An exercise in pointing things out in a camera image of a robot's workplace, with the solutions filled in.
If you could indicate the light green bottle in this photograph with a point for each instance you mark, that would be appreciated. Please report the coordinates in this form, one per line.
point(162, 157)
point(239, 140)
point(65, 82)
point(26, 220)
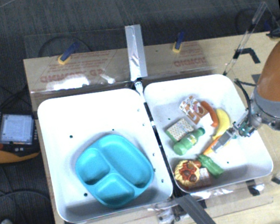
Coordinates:
point(187, 142)

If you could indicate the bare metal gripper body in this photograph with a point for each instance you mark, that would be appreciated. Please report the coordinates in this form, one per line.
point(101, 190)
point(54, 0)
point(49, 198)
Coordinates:
point(248, 125)

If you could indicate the white and brown printed carton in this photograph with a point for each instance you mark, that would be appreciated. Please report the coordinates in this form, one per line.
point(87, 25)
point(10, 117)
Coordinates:
point(194, 109)

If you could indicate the thin black and white rod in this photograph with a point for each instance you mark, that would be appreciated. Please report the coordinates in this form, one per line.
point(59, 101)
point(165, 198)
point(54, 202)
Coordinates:
point(152, 122)

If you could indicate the small red and white carton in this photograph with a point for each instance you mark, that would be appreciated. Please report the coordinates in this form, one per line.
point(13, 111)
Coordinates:
point(205, 176)

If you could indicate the orange carrot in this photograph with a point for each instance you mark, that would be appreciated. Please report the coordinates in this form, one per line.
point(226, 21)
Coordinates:
point(208, 149)

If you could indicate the blue divided plate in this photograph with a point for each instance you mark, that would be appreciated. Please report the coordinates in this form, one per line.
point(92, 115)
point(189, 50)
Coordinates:
point(117, 165)

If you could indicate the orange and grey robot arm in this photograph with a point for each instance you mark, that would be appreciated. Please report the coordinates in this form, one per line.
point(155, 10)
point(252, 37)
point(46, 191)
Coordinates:
point(274, 81)

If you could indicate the dark green bottle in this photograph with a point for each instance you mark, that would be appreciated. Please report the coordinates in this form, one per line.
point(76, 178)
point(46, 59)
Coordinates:
point(211, 166)

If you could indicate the orange sausage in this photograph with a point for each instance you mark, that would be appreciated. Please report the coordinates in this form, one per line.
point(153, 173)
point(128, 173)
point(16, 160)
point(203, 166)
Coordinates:
point(211, 112)

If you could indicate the pale wood board red print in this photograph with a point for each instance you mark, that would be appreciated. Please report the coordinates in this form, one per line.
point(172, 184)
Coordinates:
point(199, 53)

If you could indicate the yellow pizza slice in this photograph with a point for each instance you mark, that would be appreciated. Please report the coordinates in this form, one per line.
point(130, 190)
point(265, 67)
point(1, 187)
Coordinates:
point(187, 174)

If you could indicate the yellow banana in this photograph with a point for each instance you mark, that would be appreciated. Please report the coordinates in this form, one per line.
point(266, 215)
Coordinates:
point(224, 121)

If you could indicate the green patterned packet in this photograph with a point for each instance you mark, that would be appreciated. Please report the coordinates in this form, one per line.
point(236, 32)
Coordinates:
point(179, 129)

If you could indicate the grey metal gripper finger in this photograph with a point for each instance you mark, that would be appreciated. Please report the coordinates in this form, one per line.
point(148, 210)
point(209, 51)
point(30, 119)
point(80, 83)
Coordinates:
point(229, 131)
point(221, 143)

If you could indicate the white plastic tray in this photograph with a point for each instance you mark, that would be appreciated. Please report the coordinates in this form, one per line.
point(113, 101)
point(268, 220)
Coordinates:
point(240, 155)
point(81, 113)

